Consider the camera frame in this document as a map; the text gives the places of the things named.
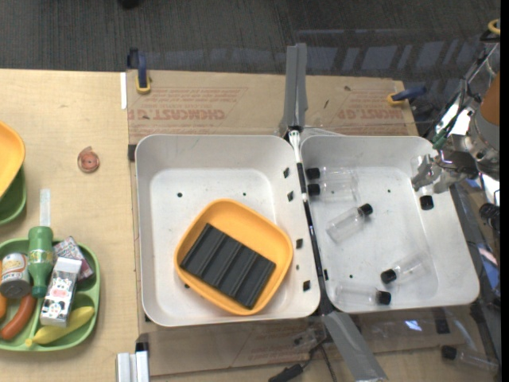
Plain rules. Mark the yellow square plate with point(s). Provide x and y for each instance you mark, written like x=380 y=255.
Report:
x=254 y=225

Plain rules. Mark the orange toy sausage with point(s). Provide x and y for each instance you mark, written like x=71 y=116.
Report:
x=18 y=320

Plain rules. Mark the white plastic tray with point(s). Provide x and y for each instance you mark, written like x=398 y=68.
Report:
x=167 y=229
x=389 y=229

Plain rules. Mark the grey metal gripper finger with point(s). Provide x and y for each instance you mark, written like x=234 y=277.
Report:
x=422 y=175
x=443 y=181

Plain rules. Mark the yellow banana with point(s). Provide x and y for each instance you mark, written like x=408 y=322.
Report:
x=75 y=320

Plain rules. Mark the green toy bottle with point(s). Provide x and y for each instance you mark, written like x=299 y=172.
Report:
x=40 y=253

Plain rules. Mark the brown cardboard board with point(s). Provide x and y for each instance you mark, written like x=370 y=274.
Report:
x=214 y=106

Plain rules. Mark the white cow milk carton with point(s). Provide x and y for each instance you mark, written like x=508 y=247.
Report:
x=59 y=293

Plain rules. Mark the black ribbed plastic insert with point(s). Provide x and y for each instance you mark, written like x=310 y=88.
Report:
x=228 y=265

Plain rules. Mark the pink round biscuit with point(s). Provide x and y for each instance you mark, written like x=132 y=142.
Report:
x=88 y=160

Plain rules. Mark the pink patterned packet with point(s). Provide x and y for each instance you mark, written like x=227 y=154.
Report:
x=77 y=251

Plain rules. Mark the small toy can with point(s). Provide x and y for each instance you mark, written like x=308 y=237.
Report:
x=14 y=273

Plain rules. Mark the green divided plate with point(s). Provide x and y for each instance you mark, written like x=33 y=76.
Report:
x=89 y=289

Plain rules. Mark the orange carrot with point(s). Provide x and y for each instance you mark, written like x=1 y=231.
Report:
x=2 y=305

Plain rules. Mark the clear plastic bottle black cap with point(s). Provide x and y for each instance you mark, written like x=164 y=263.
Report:
x=338 y=192
x=471 y=359
x=426 y=202
x=338 y=174
x=346 y=223
x=409 y=267
x=358 y=296

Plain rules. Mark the thin black and white rod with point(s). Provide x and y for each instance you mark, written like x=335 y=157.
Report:
x=303 y=181

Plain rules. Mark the black cylinder on white bracket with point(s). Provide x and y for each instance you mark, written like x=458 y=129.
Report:
x=490 y=214

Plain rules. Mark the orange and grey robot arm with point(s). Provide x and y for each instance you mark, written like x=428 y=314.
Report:
x=490 y=106

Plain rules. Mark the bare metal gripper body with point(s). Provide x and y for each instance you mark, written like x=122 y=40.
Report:
x=471 y=158

